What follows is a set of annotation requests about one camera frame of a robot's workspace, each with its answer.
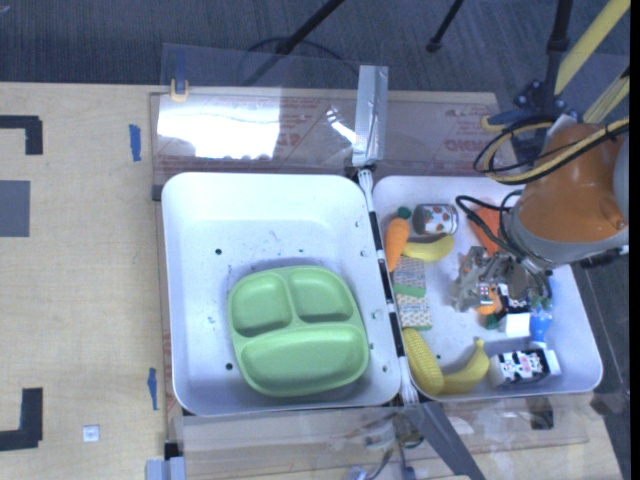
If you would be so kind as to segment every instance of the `gray carpet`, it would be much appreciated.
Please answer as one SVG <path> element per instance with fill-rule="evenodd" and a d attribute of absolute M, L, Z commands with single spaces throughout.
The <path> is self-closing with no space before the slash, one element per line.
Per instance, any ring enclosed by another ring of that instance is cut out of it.
<path fill-rule="evenodd" d="M 0 81 L 157 84 L 165 43 L 247 50 L 288 36 L 327 0 L 0 0 Z M 608 0 L 575 0 L 577 40 Z M 494 92 L 504 110 L 544 78 L 557 0 L 466 0 L 437 53 L 425 45 L 453 0 L 347 0 L 293 53 L 389 66 L 390 89 Z M 263 45 L 268 50 L 275 43 Z M 585 111 L 629 63 L 630 13 L 564 91 Z M 345 70 L 345 77 L 352 76 Z M 611 113 L 629 112 L 628 98 Z M 605 362 L 598 391 L 630 478 L 629 259 L 576 277 Z"/>

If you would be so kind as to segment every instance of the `blue tape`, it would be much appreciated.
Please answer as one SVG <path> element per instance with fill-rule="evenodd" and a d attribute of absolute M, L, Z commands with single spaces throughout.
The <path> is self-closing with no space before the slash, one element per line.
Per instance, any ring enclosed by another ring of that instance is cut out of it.
<path fill-rule="evenodd" d="M 176 80 L 176 94 L 183 95 L 186 92 L 186 59 L 184 56 L 184 49 L 180 48 L 175 52 L 175 80 Z"/>
<path fill-rule="evenodd" d="M 131 143 L 131 154 L 133 155 L 133 161 L 139 162 L 142 160 L 140 152 L 142 151 L 142 141 L 140 140 L 140 127 L 135 124 L 129 125 L 129 141 Z"/>
<path fill-rule="evenodd" d="M 158 381 L 156 380 L 156 369 L 149 368 L 149 376 L 147 377 L 147 386 L 149 386 L 149 394 L 151 395 L 151 403 L 153 410 L 158 410 Z"/>

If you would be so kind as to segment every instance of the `wooden table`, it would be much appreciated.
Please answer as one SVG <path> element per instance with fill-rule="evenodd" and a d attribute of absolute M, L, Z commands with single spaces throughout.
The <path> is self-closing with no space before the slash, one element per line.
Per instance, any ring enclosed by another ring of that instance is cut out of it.
<path fill-rule="evenodd" d="M 38 447 L 0 452 L 0 478 L 142 479 L 146 460 L 163 455 L 149 106 L 150 94 L 163 90 L 0 84 L 0 115 L 36 115 L 44 124 L 42 155 L 25 154 L 23 131 L 0 130 L 0 180 L 30 181 L 29 236 L 0 237 L 0 429 L 18 428 L 24 388 L 43 389 L 44 410 Z M 140 161 L 130 125 L 141 132 Z M 478 465 L 488 478 L 621 478 L 604 423 L 587 402 L 579 415 L 587 442 L 477 453 Z M 99 426 L 99 440 L 83 440 L 89 425 Z M 257 427 L 256 437 L 268 431 Z M 400 478 L 396 466 L 379 478 Z M 439 459 L 415 466 L 430 478 L 450 475 Z"/>

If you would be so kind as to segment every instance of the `green divided plate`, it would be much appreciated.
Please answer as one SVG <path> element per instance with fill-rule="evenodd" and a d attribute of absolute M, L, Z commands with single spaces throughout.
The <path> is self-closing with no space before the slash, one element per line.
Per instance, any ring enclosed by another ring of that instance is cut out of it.
<path fill-rule="evenodd" d="M 240 371 L 265 395 L 303 396 L 344 386 L 369 362 L 353 295 L 326 268 L 250 274 L 229 293 L 228 311 Z"/>

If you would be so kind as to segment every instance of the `white tray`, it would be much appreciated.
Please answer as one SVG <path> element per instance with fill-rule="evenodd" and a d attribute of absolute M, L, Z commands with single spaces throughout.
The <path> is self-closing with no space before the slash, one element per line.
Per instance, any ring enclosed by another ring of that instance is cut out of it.
<path fill-rule="evenodd" d="M 197 415 L 381 405 L 400 371 L 373 233 L 357 184 L 331 175 L 185 173 L 162 192 L 173 387 Z M 314 396 L 272 398 L 237 367 L 227 294 L 268 268 L 318 265 L 346 281 L 360 308 L 370 361 L 359 380 Z"/>
<path fill-rule="evenodd" d="M 499 205 L 517 187 L 501 185 L 482 177 L 390 176 L 374 187 L 373 199 L 381 232 L 399 206 L 413 210 L 418 204 L 455 204 L 459 195 L 469 195 Z M 459 257 L 471 245 L 480 245 L 463 212 L 456 231 L 452 253 L 442 260 L 426 264 L 427 296 L 433 327 L 421 334 L 446 373 L 461 368 L 471 355 L 474 337 L 485 340 L 489 355 L 530 348 L 527 338 L 507 339 L 497 330 L 487 330 L 478 313 L 470 309 L 457 312 L 450 304 L 448 290 L 458 276 Z M 528 395 L 582 393 L 595 388 L 602 378 L 602 361 L 589 325 L 580 293 L 570 266 L 554 270 L 550 278 L 553 290 L 553 323 L 546 338 L 556 351 L 562 369 L 559 377 L 547 377 L 538 383 L 494 389 L 488 377 L 464 395 L 441 395 L 441 401 L 505 398 Z"/>

